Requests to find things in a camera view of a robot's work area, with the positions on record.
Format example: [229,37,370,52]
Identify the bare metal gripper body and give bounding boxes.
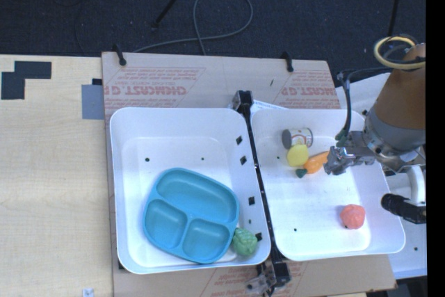
[342,130,387,166]

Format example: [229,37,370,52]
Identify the orange carrot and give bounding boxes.
[295,150,330,179]

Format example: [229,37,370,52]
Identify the yellow lemon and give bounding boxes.
[286,144,310,168]

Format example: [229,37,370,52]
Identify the small white can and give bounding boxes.
[281,127,314,151]

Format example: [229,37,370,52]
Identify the white plastic tray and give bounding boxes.
[109,106,273,275]
[250,109,407,262]

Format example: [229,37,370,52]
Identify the orange toy pumpkin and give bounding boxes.
[339,204,366,230]

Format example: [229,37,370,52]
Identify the thin black rod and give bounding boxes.
[242,104,284,278]

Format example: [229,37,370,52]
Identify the green grapes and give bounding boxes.
[232,227,259,258]

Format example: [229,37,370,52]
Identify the brown cardboard board red print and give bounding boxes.
[101,51,398,297]

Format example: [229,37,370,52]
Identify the blue divided plate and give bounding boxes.
[141,167,241,265]

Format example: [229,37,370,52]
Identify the black cylinder on white bracket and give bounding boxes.
[380,165,426,225]

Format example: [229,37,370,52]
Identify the black block with thin wires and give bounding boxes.
[270,259,291,287]
[232,90,254,112]

